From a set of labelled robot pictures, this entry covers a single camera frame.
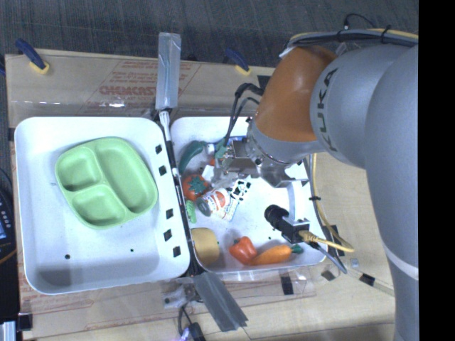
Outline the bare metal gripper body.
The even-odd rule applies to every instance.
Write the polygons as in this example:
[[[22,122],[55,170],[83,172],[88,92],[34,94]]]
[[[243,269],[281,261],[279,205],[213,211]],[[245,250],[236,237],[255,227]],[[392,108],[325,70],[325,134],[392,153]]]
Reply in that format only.
[[[291,164],[279,161],[266,154],[249,139],[230,139],[227,148],[227,172],[240,178],[261,178],[273,188],[285,188],[293,182],[307,184],[307,174],[290,176],[286,170]]]

